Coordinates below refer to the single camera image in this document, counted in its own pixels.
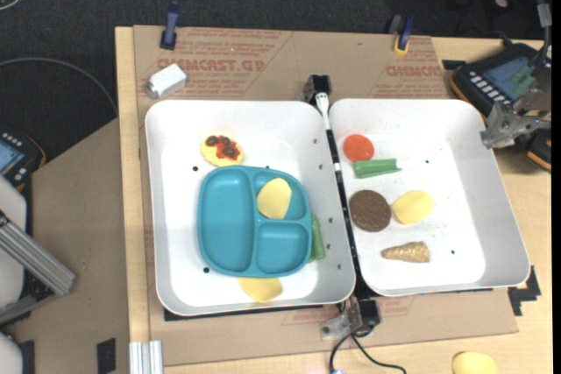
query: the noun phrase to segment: red circle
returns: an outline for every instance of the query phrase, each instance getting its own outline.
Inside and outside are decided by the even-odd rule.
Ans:
[[[352,162],[369,160],[374,155],[374,145],[361,134],[347,136],[343,143],[344,155]]]

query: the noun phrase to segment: wooden table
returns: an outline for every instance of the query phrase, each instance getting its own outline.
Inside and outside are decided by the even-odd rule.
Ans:
[[[138,161],[138,112],[135,76],[134,33],[131,27],[118,27],[117,84],[121,156],[123,167],[124,226],[129,304],[129,330],[132,342],[148,342],[150,324],[146,284],[145,236],[142,216],[140,163]],[[440,60],[477,60],[500,49],[498,39],[434,38]],[[408,373],[449,373],[452,357],[465,350],[492,356],[500,373],[544,374],[553,372],[552,277],[551,277],[551,176],[550,173],[508,149],[496,151],[501,174],[511,200],[522,237],[535,267],[541,288],[537,301],[524,302],[523,316],[517,318],[519,332],[510,335],[463,338],[369,349],[374,358],[399,364]],[[273,356],[241,361],[203,363],[166,368],[166,373],[222,374],[327,374],[329,353]],[[337,353],[336,366],[348,374],[390,372],[374,367],[358,349]]]

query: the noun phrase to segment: cardboard sheet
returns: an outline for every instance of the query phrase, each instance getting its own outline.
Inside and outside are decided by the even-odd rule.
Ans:
[[[144,196],[150,329],[163,341],[168,366],[330,350],[321,323],[335,306],[166,320],[155,289],[152,210],[144,119],[156,102],[144,85],[177,63],[188,74],[168,98],[294,100],[311,74],[328,74],[341,98],[449,98],[430,37],[412,37],[409,51],[392,51],[394,37],[330,32],[181,28],[174,51],[159,48],[163,27],[135,26],[138,127]],[[366,346],[517,331],[506,289],[377,299],[382,324]]]

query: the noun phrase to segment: white tray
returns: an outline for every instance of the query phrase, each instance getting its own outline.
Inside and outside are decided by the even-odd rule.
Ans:
[[[363,189],[391,204],[409,190],[433,198],[433,212],[404,226],[367,232],[353,225],[359,265],[376,293],[395,296],[521,284],[529,260],[494,153],[482,143],[479,112],[460,100],[344,99],[330,109],[347,198]],[[359,179],[344,156],[343,142],[362,134],[374,159],[396,158],[402,170]],[[380,251],[424,241],[431,260],[415,264],[381,257]]]
[[[254,303],[235,277],[205,272],[196,234],[202,179],[215,167],[201,154],[209,135],[242,146],[244,164],[269,166],[297,178],[321,223],[326,258],[280,278],[283,293]],[[323,121],[303,102],[166,100],[146,115],[156,289],[162,304],[179,315],[254,308],[309,306],[348,298],[355,271],[340,207]]]

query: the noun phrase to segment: toy hamburger patty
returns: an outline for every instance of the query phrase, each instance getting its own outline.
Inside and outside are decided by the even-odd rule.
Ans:
[[[202,155],[215,166],[238,166],[244,154],[239,144],[226,136],[208,136],[201,144]]]
[[[349,209],[352,222],[370,232],[385,229],[392,218],[386,199],[373,190],[359,190],[349,200]]]

